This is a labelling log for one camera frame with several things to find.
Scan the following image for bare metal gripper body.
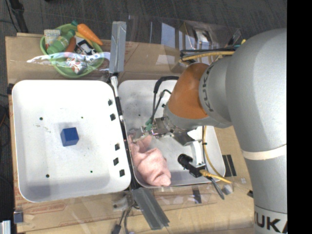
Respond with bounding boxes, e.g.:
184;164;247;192
149;117;176;139

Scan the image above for black and white carton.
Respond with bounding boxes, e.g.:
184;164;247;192
74;38;96;59

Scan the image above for yellow banana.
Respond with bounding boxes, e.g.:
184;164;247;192
75;31;94;47

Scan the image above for brown cardboard board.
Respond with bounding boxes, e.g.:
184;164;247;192
4;32;255;234

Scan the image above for white plastic tray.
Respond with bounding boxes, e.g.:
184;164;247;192
11;79;132;203
117;79;226;189

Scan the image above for blue cube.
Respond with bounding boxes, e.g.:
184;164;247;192
60;127;80;147

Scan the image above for green bowl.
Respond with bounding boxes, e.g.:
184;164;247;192
39;23;105;79

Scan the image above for green bottle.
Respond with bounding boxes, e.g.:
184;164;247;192
46;29;76;56

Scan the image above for white packet with red print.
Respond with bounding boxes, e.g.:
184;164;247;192
65;57;89;75

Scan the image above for brown sausage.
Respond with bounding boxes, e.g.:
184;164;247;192
65;36;77;53

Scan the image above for orange carrot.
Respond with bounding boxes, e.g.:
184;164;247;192
71;19;104;46

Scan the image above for black cylinder on white bracket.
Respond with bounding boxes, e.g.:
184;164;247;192
177;140;207;179

